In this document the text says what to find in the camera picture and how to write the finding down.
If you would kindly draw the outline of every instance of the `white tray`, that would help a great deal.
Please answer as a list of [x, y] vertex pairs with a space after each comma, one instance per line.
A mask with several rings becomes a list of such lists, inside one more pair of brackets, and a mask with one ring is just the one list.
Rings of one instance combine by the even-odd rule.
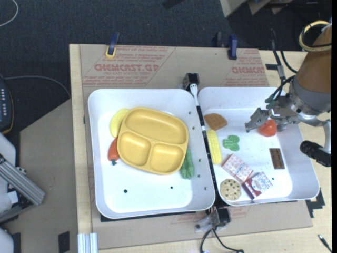
[[[109, 123], [122, 108], [152, 108], [180, 118], [189, 130], [195, 167], [191, 180], [180, 172], [160, 175], [133, 168], [121, 159], [112, 165]], [[212, 175], [192, 95], [181, 89], [99, 89], [88, 99], [94, 159], [96, 205], [111, 219], [207, 210], [215, 200]]]
[[[234, 153], [254, 170], [253, 174], [264, 171], [273, 184], [254, 200], [244, 190], [235, 201], [223, 199], [229, 205], [312, 199], [319, 193], [319, 183], [311, 160], [300, 151], [303, 137], [298, 124], [289, 125], [286, 130], [272, 137], [262, 136], [257, 129], [246, 132], [244, 124], [250, 121], [256, 108], [265, 108], [264, 100], [274, 91], [272, 87], [207, 87], [199, 92], [203, 115], [218, 113], [228, 121], [227, 126], [216, 131], [223, 160]], [[222, 145], [223, 139], [227, 139], [230, 134], [240, 138], [240, 149], [237, 152]], [[269, 148], [280, 148], [285, 169], [274, 169]], [[220, 164], [213, 167], [220, 191], [220, 183], [233, 177]]]

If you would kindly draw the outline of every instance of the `yellow plate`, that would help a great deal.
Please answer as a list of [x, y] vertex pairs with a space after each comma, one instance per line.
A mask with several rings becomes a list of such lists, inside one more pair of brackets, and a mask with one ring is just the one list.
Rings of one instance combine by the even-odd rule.
[[117, 150], [127, 164], [152, 173], [171, 174], [183, 164], [189, 132], [179, 118], [149, 108], [125, 115]]

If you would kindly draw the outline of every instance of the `black carpet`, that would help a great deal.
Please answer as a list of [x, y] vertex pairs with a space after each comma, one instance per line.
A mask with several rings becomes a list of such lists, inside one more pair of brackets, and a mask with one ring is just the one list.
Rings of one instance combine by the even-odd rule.
[[[40, 75], [70, 90], [69, 44], [119, 44], [210, 47], [212, 37], [234, 33], [240, 48], [270, 50], [270, 30], [279, 49], [300, 50], [302, 28], [328, 21], [332, 0], [294, 0], [273, 14], [263, 8], [252, 15], [247, 3], [225, 18], [220, 0], [15, 0], [17, 17], [0, 26], [0, 77]], [[0, 25], [15, 14], [11, 0], [0, 0]], [[66, 91], [46, 79], [7, 80], [15, 109], [16, 134], [68, 99]]]

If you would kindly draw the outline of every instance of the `red and white box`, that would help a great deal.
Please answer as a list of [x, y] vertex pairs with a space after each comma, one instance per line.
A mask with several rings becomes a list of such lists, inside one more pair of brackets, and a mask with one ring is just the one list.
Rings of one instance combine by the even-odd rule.
[[255, 199], [257, 196], [270, 189], [273, 184], [270, 182], [265, 173], [261, 171], [252, 178], [248, 179], [244, 184], [242, 184], [242, 186], [248, 193], [249, 197], [251, 199]]
[[231, 154], [222, 167], [240, 184], [244, 183], [253, 172], [253, 169], [234, 154]]

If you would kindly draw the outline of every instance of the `wooden table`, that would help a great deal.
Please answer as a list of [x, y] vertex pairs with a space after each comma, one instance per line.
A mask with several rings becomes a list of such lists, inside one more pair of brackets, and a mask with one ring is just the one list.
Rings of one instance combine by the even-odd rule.
[[[260, 51], [263, 64], [275, 64], [275, 58], [271, 51]], [[287, 61], [293, 68], [299, 69], [306, 53], [285, 52]], [[72, 108], [74, 126], [75, 172], [76, 172], [76, 198], [78, 232], [91, 233], [91, 205], [88, 186], [88, 168], [86, 156], [85, 126], [83, 124], [84, 107], [81, 79], [81, 52], [80, 45], [70, 45], [71, 84], [72, 84]], [[285, 67], [286, 76], [292, 73]], [[278, 75], [273, 71], [267, 71], [266, 75], [270, 86], [278, 86]], [[321, 120], [330, 119], [330, 114], [320, 116]], [[322, 128], [313, 128], [301, 123], [300, 128], [303, 139], [324, 145], [324, 131]], [[248, 235], [237, 235], [223, 238], [224, 243], [232, 248], [243, 248], [245, 253], [261, 252], [328, 252], [323, 243], [318, 239], [321, 234], [328, 244], [332, 246], [332, 185], [331, 168], [326, 168], [313, 161], [322, 194], [325, 201], [323, 209], [314, 211], [312, 219], [313, 227], [304, 229], [292, 229], [283, 231], [264, 232]], [[199, 252], [200, 240], [188, 240], [180, 242], [168, 242], [136, 247], [125, 247], [100, 250], [104, 253], [113, 252]], [[204, 250], [212, 253], [226, 252], [216, 238], [207, 239]]]

